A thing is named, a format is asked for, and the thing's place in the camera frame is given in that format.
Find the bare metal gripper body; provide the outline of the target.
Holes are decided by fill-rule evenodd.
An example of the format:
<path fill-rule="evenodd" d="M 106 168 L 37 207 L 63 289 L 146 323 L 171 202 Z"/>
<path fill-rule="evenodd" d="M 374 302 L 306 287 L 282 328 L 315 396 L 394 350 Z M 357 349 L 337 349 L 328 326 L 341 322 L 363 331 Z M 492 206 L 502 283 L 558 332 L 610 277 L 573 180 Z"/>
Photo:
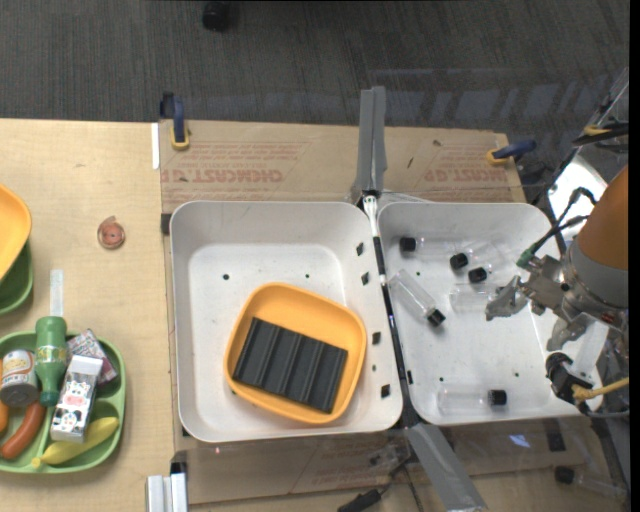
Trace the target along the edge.
<path fill-rule="evenodd" d="M 525 269 L 529 278 L 522 290 L 535 305 L 552 310 L 567 324 L 584 319 L 609 323 L 609 304 L 579 276 L 568 253 L 561 260 L 533 256 Z"/>

